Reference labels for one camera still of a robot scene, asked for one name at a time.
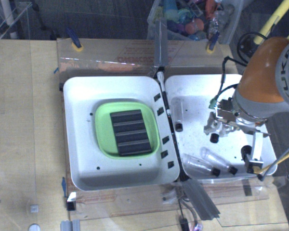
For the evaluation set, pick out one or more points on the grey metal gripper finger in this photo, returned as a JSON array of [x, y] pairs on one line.
[[211, 125], [227, 130]]

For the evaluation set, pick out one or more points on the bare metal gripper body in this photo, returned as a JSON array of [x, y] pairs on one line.
[[227, 113]]

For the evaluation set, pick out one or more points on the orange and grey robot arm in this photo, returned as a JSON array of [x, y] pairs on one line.
[[262, 76]]

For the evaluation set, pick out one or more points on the white plastic tray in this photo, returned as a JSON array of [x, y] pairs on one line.
[[195, 138], [86, 153]]

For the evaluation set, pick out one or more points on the black ribbed rack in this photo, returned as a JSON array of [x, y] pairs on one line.
[[131, 132]]

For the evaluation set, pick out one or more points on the clear plastic storage bin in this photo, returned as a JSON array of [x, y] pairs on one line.
[[195, 13]]

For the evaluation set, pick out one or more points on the green plate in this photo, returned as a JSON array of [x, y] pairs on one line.
[[103, 129]]

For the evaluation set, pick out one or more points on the brown cardboard board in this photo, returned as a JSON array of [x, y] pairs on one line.
[[106, 56]]

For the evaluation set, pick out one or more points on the black cylinder on white bracket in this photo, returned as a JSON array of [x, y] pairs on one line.
[[254, 163]]

